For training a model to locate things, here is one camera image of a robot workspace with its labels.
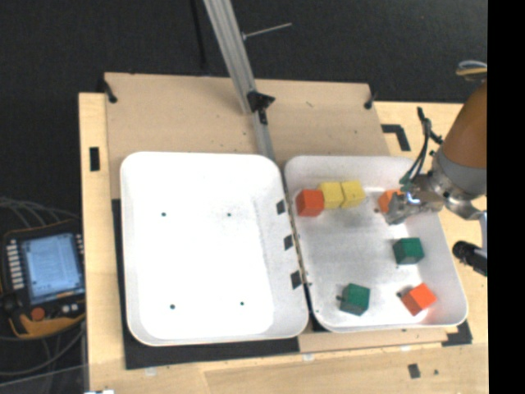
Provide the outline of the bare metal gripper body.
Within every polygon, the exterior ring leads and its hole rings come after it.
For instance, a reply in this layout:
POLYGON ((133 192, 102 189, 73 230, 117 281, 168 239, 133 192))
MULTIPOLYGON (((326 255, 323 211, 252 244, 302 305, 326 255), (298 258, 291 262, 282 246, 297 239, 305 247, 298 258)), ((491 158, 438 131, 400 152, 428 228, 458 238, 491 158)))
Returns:
POLYGON ((412 200, 418 200, 423 210, 438 212, 446 208, 465 220, 479 220, 485 216, 484 210, 473 205, 477 195, 471 195, 441 172, 418 175, 407 194, 412 200))

